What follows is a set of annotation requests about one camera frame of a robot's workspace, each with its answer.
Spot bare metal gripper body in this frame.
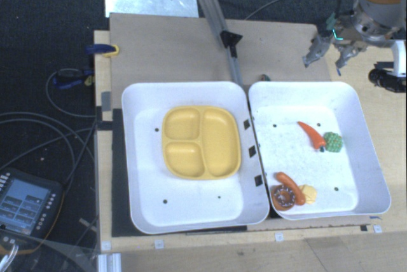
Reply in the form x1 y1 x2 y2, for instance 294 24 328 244
332 18 401 48

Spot orange carrot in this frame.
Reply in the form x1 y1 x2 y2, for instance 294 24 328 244
296 120 327 153

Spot green grapes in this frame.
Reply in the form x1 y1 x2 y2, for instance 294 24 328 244
322 131 344 154

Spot white plastic tray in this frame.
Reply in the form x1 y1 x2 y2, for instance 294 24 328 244
247 81 392 221
121 81 271 235

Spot yellow divided plate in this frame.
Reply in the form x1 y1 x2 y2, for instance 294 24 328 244
161 105 242 181

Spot orange sausage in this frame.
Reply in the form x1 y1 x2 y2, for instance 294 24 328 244
275 171 307 207

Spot pale yellow bread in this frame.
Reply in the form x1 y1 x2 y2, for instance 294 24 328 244
299 184 318 205

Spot brown cardboard board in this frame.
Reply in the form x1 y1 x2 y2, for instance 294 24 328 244
109 12 382 233

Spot brown doughnut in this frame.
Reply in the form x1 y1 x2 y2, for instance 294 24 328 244
270 184 298 212

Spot black cylinder on white bracket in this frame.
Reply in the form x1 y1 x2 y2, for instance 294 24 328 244
368 39 407 93

